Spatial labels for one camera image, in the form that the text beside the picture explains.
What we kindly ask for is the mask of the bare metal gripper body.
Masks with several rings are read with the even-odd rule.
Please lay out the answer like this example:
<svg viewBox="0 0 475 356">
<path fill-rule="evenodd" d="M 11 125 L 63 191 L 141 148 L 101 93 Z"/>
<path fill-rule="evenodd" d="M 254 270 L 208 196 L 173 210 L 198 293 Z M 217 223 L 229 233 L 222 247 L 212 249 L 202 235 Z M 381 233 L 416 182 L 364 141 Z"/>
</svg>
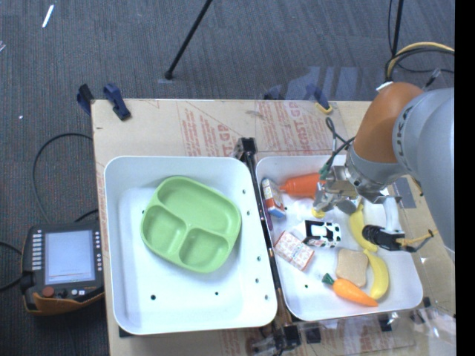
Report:
<svg viewBox="0 0 475 356">
<path fill-rule="evenodd" d="M 364 198 L 373 204 L 382 204 L 386 197 L 382 190 L 387 185 L 385 165 L 324 165 L 320 169 L 317 191 L 326 191 L 334 196 L 334 207 L 345 198 Z"/>
</svg>

